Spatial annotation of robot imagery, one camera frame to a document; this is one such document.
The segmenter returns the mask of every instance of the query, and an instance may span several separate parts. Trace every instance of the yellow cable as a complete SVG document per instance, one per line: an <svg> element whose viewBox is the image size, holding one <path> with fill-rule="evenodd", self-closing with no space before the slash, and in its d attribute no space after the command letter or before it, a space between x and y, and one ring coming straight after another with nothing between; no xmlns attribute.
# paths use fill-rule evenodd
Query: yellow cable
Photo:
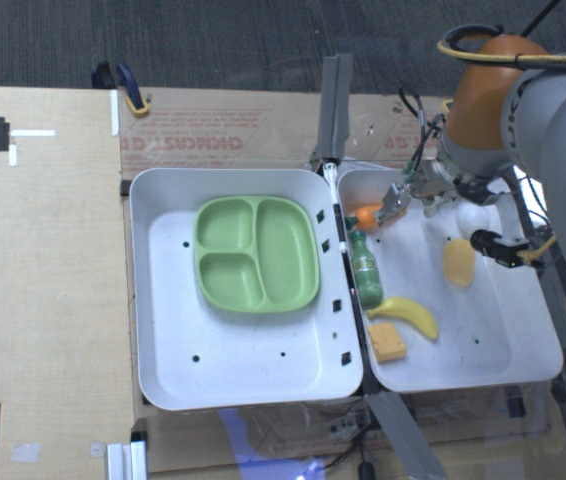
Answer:
<svg viewBox="0 0 566 480"><path fill-rule="evenodd" d="M525 263L532 263L534 260L538 260L543 253L547 251L556 242L556 235L552 235L547 242L545 242L541 247L532 251L519 251L517 256L522 258Z"/></svg>
<svg viewBox="0 0 566 480"><path fill-rule="evenodd" d="M490 62L497 63L510 63L524 65L527 63L552 63L552 64L566 64L566 55L488 55L485 53L470 53L461 52L458 50L453 50L448 48L443 44L443 41L439 41L436 45L441 53L455 57L457 59L469 60L469 61L479 61L486 64Z"/></svg>

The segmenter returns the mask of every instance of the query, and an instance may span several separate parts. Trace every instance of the toy bottle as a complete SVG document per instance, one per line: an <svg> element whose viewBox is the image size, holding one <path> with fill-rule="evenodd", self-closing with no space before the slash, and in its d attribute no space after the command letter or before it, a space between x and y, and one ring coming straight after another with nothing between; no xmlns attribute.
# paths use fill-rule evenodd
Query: toy bottle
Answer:
<svg viewBox="0 0 566 480"><path fill-rule="evenodd" d="M350 233L352 240L352 269L359 301L364 309L374 308L383 300L383 288L374 254L365 243L365 231Z"/></svg>

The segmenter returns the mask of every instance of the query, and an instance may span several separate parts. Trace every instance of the green plate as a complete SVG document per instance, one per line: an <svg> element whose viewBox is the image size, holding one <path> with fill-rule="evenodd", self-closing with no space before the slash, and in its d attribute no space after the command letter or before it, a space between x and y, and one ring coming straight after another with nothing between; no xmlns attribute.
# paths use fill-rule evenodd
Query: green plate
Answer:
<svg viewBox="0 0 566 480"><path fill-rule="evenodd" d="M281 197L213 199L196 216L199 286L219 309L280 313L309 304L319 288L312 224Z"/></svg>

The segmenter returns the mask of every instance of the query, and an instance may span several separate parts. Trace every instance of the toy banana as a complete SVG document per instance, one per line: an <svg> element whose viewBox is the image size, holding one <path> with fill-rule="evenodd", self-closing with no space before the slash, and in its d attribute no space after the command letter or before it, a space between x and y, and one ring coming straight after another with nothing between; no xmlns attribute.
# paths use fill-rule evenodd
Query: toy banana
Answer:
<svg viewBox="0 0 566 480"><path fill-rule="evenodd" d="M425 306L405 297L387 297L374 309L366 311L369 318L378 315L402 318L413 324L428 338L435 340L439 335L436 320Z"/></svg>

